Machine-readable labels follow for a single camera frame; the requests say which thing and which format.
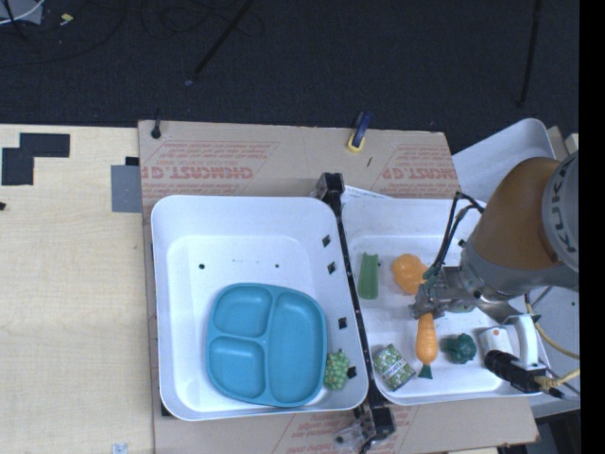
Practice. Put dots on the orange toy pepper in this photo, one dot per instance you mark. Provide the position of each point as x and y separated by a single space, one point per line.
407 272

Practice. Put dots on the black cylinder on white bracket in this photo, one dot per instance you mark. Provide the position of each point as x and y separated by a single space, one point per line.
513 367

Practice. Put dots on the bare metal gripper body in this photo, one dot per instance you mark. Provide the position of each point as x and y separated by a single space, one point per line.
449 287

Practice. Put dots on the white plastic tray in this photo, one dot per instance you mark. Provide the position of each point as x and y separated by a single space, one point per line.
189 348
444 386

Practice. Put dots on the thin black and white rod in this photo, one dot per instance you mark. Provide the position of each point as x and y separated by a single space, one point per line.
352 291

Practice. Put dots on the blue divided plate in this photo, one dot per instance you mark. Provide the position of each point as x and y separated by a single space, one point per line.
264 343

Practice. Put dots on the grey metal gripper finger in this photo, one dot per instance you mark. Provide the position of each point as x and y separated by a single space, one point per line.
417 308
439 311

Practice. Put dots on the green grapes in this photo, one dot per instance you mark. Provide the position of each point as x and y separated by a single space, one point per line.
335 371

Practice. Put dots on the green patterned can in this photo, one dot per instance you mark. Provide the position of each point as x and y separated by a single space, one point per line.
393 368

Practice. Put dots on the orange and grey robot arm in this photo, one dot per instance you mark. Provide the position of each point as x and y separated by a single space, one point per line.
515 215

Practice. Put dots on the green broccoli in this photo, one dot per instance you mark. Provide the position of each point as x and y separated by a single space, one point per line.
461 349

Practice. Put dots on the brown cardboard board red print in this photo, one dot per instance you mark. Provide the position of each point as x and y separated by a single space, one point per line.
264 168

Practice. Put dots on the orange carrot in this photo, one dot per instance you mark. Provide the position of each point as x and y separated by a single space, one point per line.
426 341

